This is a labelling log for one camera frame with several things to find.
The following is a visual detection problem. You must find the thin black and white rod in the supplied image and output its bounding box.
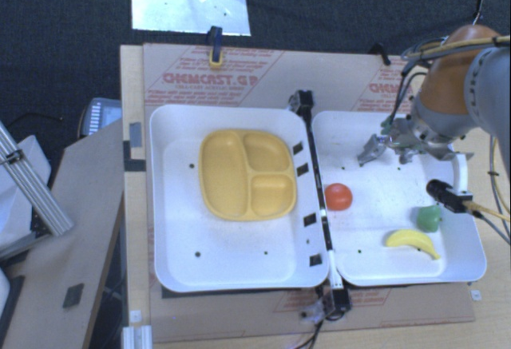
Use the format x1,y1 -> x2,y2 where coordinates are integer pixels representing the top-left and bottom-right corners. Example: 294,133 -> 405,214
302,109 -> 343,289

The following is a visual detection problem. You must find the green pepper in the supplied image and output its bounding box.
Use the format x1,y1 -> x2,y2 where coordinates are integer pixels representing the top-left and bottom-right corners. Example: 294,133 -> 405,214
415,204 -> 443,234

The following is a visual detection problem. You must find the black cylinder on white bracket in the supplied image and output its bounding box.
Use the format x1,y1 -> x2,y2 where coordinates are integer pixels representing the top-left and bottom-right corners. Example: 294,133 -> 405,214
425,153 -> 474,215

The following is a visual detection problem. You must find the red tomato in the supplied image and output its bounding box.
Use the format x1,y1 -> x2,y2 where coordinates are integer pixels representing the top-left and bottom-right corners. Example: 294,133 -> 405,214
323,182 -> 354,212

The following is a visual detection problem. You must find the brown cardboard board red print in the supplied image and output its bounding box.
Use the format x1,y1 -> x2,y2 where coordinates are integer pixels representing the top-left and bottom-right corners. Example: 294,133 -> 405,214
141,42 -> 477,344

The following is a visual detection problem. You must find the black block with thin wires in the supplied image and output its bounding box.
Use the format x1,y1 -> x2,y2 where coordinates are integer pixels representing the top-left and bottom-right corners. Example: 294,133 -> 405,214
321,287 -> 353,321
288,89 -> 315,115

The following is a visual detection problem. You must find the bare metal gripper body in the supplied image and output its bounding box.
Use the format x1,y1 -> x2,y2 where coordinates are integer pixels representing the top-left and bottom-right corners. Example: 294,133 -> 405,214
386,117 -> 475,161

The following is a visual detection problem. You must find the white plastic tray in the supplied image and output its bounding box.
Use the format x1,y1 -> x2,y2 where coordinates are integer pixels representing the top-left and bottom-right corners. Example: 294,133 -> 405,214
149,104 -> 331,294
311,110 -> 489,288

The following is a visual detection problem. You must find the yellow divided plate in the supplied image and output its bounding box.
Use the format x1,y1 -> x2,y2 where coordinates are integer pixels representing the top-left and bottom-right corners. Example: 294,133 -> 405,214
198,129 -> 299,222

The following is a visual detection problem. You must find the yellow banana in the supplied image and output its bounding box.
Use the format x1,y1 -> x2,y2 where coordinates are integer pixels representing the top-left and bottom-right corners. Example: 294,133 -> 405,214
384,228 -> 442,261

